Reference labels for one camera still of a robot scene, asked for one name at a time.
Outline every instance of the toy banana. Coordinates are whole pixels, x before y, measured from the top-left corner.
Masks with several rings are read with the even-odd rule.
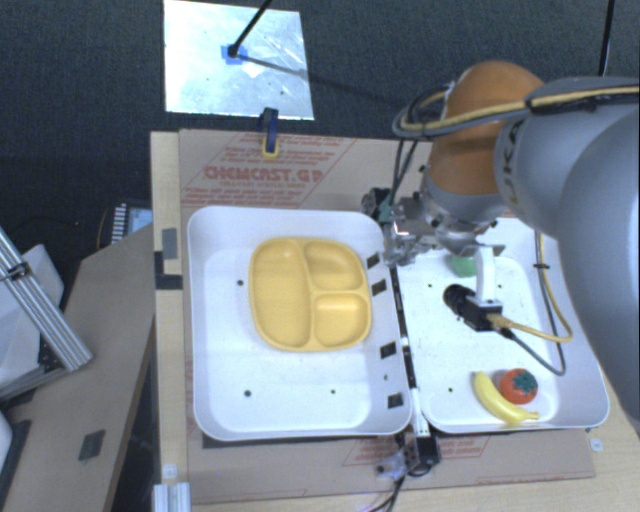
[[[524,420],[540,419],[540,415],[537,412],[529,412],[518,405],[512,404],[503,397],[484,372],[476,373],[473,379],[473,388],[478,400],[480,400],[485,409],[511,425],[517,425]]]

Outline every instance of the yellow plate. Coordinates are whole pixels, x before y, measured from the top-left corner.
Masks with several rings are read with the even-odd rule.
[[[369,285],[358,255],[319,238],[273,238],[251,256],[249,296],[256,329],[298,352],[361,342],[371,328]]]

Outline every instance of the red tomato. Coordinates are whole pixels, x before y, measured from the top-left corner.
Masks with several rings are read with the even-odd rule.
[[[524,368],[515,368],[502,377],[500,393],[512,404],[528,404],[538,394],[538,381]]]

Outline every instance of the wire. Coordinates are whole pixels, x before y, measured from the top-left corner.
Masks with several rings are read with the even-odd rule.
[[[556,297],[553,294],[553,291],[551,289],[551,283],[549,282],[549,274],[547,273],[547,269],[549,268],[549,266],[544,261],[544,237],[542,236],[542,233],[538,232],[536,234],[536,241],[537,241],[538,252],[539,252],[539,260],[538,260],[538,263],[536,263],[536,268],[539,270],[539,275],[542,276],[542,280],[544,282],[544,288],[546,289],[546,293],[548,295],[549,301],[551,302],[551,306],[553,307],[553,310],[558,316],[558,319],[562,323],[563,327],[567,331],[567,335],[558,336],[557,334],[547,334],[547,333],[538,331],[533,327],[529,327],[529,326],[514,322],[513,320],[510,320],[496,313],[488,314],[487,319],[495,327],[498,327],[498,328],[516,329],[518,331],[523,331],[548,341],[555,341],[556,343],[568,343],[573,339],[573,331],[571,330],[571,326],[565,319],[564,315],[560,311],[560,306],[558,306],[558,301],[556,300]]]
[[[420,121],[421,123],[427,122],[426,116],[428,116],[430,113],[425,109],[428,106],[431,106],[436,101],[444,99],[452,87],[453,83],[441,85],[439,87],[429,89],[428,91],[417,96],[411,102],[407,109],[407,121]],[[433,120],[440,119],[440,117],[442,116],[443,107],[444,105],[442,105],[442,107],[437,111],[431,113],[431,117],[433,118]]]
[[[549,363],[547,363],[529,345],[527,345],[524,341],[522,341],[520,338],[518,338],[513,333],[513,331],[511,331],[510,329],[500,329],[498,331],[498,333],[501,334],[502,336],[504,336],[505,338],[509,339],[509,340],[515,341],[520,347],[522,347],[524,350],[526,350],[531,357],[533,357],[536,361],[538,361],[538,363],[540,363],[542,366],[544,366],[551,373],[557,375],[558,377],[562,377],[565,373],[567,373],[567,365],[566,365],[566,362],[564,360],[564,353],[562,352],[562,347],[561,347],[560,344],[557,344],[557,347],[558,347],[558,354],[560,356],[560,367],[561,368],[560,368],[560,370],[557,370],[556,368],[551,366]]]
[[[427,464],[421,464],[418,467],[409,471],[407,475],[413,478],[422,478],[423,476],[427,475],[431,471],[431,468],[432,466],[429,466]]]
[[[544,302],[544,307],[547,310],[547,318],[549,319],[549,323],[551,324],[551,330],[553,334],[558,335],[558,328],[556,327],[556,321],[553,317],[553,311],[551,310],[551,304],[549,302],[549,295],[547,293],[547,288],[544,284],[544,279],[542,278],[542,271],[544,268],[544,255],[542,254],[540,247],[540,233],[536,230],[534,233],[535,247],[536,247],[536,268],[538,269],[538,284],[540,285],[540,292],[542,293],[542,301]]]
[[[604,22],[604,33],[602,34],[602,46],[600,47],[600,63],[598,65],[598,75],[604,76],[607,72],[609,64],[609,45],[611,43],[611,25],[613,24],[613,9],[615,0],[609,0],[607,3],[607,17]]]
[[[404,476],[400,477],[396,482],[396,486],[393,489],[391,496],[389,496],[386,500],[380,503],[380,505],[368,510],[367,512],[379,512],[380,510],[384,510],[385,512],[391,512],[393,510],[393,507],[396,504],[396,500],[398,499],[398,494],[400,494],[400,489],[402,488],[402,484],[404,483],[404,480],[405,480]]]
[[[612,97],[638,96],[640,88],[637,85],[603,87],[586,91],[573,91],[569,93],[551,94],[538,96],[529,100],[515,101],[494,105],[466,112],[458,116],[433,121],[429,123],[409,122],[407,113],[408,107],[400,111],[393,123],[393,130],[396,135],[404,138],[426,138],[432,140],[436,137],[447,135],[455,131],[477,126],[491,121],[504,120],[512,117],[522,117],[529,112],[549,109],[550,107],[567,106],[580,103],[584,100],[606,101]]]
[[[409,170],[409,166],[411,165],[411,162],[413,161],[413,153],[415,152],[416,147],[418,146],[418,141],[416,140],[413,142],[413,144],[411,145],[411,148],[409,149],[409,152],[405,156],[404,163],[402,163],[401,165],[400,162],[402,161],[403,145],[404,145],[404,139],[400,139],[400,142],[398,144],[398,149],[396,151],[396,163],[393,171],[393,183],[391,185],[391,192],[389,192],[389,206],[393,206],[396,193],[398,192],[398,189],[402,184],[402,180],[404,179],[404,177],[407,174],[407,171]]]
[[[568,328],[568,326],[565,326],[568,332],[567,336],[556,336],[554,334],[547,334],[545,332],[538,331],[537,329],[529,327],[528,325],[519,324],[498,313],[489,313],[487,315],[487,320],[489,320],[494,325],[494,327],[503,329],[515,329],[517,331],[526,332],[533,336],[537,336],[538,338],[542,338],[547,341],[554,341],[556,343],[569,343],[573,339],[573,333],[571,332],[571,329]]]

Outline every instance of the black stick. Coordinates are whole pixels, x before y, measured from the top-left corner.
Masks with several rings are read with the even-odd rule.
[[[238,50],[240,49],[240,45],[242,44],[242,41],[245,40],[245,38],[249,35],[249,32],[251,32],[253,27],[255,27],[256,23],[258,23],[258,20],[264,14],[264,11],[266,11],[269,8],[269,5],[271,4],[271,2],[273,2],[273,0],[265,0],[262,3],[262,5],[260,6],[260,9],[258,9],[258,12],[251,19],[251,21],[247,25],[247,28],[245,28],[242,34],[240,34],[240,37],[238,38],[238,40],[235,43],[233,43],[231,46],[229,46],[229,49],[227,50],[229,57],[233,59],[238,56]]]
[[[613,7],[615,0],[609,0],[607,5],[607,17],[604,22],[604,34],[602,35],[602,47],[600,48],[600,65],[598,66],[598,75],[604,76],[607,69],[607,60],[609,58],[609,42],[611,39],[611,25],[613,23]]]

